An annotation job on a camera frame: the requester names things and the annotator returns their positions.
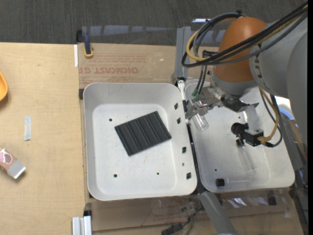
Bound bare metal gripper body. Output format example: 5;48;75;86
189;86;225;117

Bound white plastic tray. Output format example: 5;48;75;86
83;82;198;202
184;81;296;194

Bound black ribbed rubber mat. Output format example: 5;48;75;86
114;111;173;157

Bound clear plastic bottle, black cap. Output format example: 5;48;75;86
215;177;251;188
235;139;256;171

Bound brown cardboard board, red print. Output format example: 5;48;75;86
77;42;294;232

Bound orange divided plate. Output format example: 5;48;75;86
0;71;8;102

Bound black cylinder on white bracket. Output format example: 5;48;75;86
231;104;265;147

